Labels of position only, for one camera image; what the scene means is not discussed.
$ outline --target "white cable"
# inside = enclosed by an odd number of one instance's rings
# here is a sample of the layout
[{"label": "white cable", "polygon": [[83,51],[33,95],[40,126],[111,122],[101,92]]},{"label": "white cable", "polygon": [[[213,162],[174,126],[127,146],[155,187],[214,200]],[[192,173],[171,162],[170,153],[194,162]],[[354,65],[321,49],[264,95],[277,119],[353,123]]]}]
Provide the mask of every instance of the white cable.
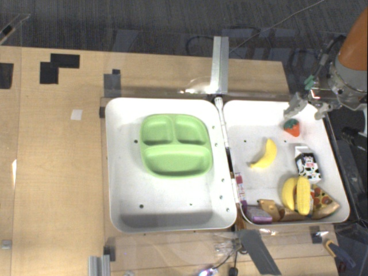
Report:
[{"label": "white cable", "polygon": [[320,4],[320,3],[324,2],[324,1],[325,1],[325,0],[320,0],[320,1],[316,2],[316,3],[314,3],[314,4],[311,4],[311,5],[309,5],[309,6],[305,7],[305,8],[303,8],[303,9],[300,9],[300,10],[298,10],[297,12],[294,12],[293,14],[291,14],[291,15],[289,15],[288,17],[284,18],[282,21],[279,21],[279,22],[277,22],[276,24],[274,24],[274,25],[272,25],[272,26],[270,26],[270,27],[268,27],[268,28],[266,28],[266,29],[264,29],[264,30],[262,30],[262,31],[260,31],[260,32],[258,32],[258,33],[256,33],[256,34],[254,34],[253,36],[251,36],[251,37],[249,37],[248,39],[244,40],[241,44],[239,44],[238,46],[236,46],[234,49],[230,50],[229,54],[231,54],[233,51],[237,50],[239,47],[243,46],[243,45],[244,45],[246,42],[248,42],[249,40],[251,40],[251,39],[253,39],[254,37],[258,36],[259,34],[261,34],[261,33],[265,32],[265,31],[267,31],[267,30],[270,30],[270,29],[274,28],[275,26],[278,26],[278,25],[282,24],[283,22],[285,22],[285,21],[289,20],[290,18],[292,18],[292,17],[296,16],[297,14],[299,14],[299,13],[301,13],[301,12],[303,12],[303,11],[306,11],[306,10],[308,10],[308,9],[312,8],[312,7],[315,7],[315,6],[317,6],[318,4]]}]

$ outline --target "green divided plate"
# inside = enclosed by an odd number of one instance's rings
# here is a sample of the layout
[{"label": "green divided plate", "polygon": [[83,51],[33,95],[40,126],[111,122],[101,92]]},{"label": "green divided plate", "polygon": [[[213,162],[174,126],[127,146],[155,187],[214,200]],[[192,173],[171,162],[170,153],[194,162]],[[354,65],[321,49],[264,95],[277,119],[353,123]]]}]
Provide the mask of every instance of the green divided plate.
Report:
[{"label": "green divided plate", "polygon": [[157,177],[194,177],[212,167],[205,124],[187,114],[153,114],[140,130],[143,165]]}]

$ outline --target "teal connector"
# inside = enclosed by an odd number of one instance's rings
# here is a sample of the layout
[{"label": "teal connector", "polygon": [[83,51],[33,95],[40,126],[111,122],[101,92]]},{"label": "teal connector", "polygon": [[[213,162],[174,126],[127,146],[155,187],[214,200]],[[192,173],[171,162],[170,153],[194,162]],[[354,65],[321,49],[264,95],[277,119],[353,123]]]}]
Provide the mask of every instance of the teal connector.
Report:
[{"label": "teal connector", "polygon": [[304,89],[310,90],[314,84],[315,84],[315,78],[313,75],[310,75],[304,80],[304,85],[305,85]]}]

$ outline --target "yellow banana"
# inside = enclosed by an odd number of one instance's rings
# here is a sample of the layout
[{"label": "yellow banana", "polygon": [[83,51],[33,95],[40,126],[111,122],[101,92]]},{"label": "yellow banana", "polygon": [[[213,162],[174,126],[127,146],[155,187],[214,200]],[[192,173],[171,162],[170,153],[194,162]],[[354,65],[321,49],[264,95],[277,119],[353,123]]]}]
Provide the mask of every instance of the yellow banana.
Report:
[{"label": "yellow banana", "polygon": [[297,182],[298,213],[306,216],[311,209],[311,184],[306,177],[300,176]]},{"label": "yellow banana", "polygon": [[282,186],[281,201],[284,207],[295,210],[294,190],[297,186],[298,178],[289,178]]},{"label": "yellow banana", "polygon": [[251,164],[251,168],[266,168],[272,164],[276,158],[277,147],[276,144],[271,140],[267,139],[266,151],[264,155],[256,163]]}]

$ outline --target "strawberry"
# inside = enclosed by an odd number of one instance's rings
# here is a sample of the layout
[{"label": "strawberry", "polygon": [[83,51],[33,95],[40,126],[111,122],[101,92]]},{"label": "strawberry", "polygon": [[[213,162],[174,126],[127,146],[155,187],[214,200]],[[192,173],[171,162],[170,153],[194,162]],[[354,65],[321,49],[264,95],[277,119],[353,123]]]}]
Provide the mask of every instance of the strawberry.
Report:
[{"label": "strawberry", "polygon": [[283,125],[283,129],[294,137],[298,137],[300,135],[300,124],[295,118],[287,120]]}]

